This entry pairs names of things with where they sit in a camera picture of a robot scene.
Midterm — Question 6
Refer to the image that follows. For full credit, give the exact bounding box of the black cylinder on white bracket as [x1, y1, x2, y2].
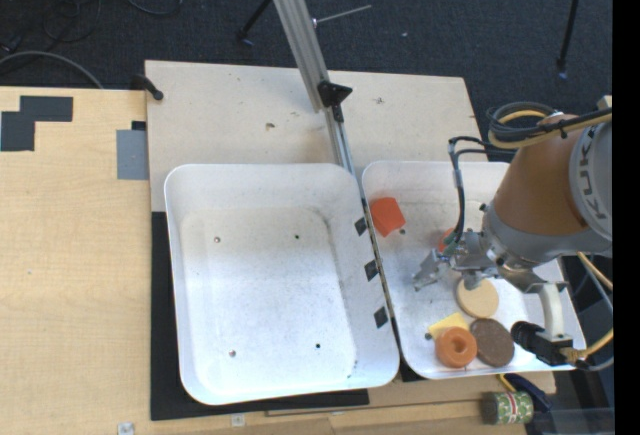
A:
[510, 280, 576, 367]

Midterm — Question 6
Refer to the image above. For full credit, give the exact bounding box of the beige round biscuit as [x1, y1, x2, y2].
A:
[454, 276, 501, 320]

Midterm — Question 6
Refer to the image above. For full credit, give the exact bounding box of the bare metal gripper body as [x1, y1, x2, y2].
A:
[448, 230, 550, 294]

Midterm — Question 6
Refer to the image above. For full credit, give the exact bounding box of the yellow flat square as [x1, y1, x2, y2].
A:
[427, 311, 471, 341]

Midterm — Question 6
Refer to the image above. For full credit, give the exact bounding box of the pale wood board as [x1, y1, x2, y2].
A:
[144, 60, 558, 420]

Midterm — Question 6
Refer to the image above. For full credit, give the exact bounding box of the brown round biscuit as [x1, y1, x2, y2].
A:
[469, 317, 516, 369]

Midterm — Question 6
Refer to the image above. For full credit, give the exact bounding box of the orange doughnut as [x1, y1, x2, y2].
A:
[434, 326, 479, 370]

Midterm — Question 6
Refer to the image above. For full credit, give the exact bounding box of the green patterned can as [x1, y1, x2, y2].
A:
[480, 389, 536, 426]

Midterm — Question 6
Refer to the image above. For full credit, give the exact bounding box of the orange cube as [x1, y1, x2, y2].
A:
[369, 196, 407, 239]

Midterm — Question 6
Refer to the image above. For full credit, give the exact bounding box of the white plastic tray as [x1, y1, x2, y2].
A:
[163, 162, 402, 407]
[360, 159, 588, 381]

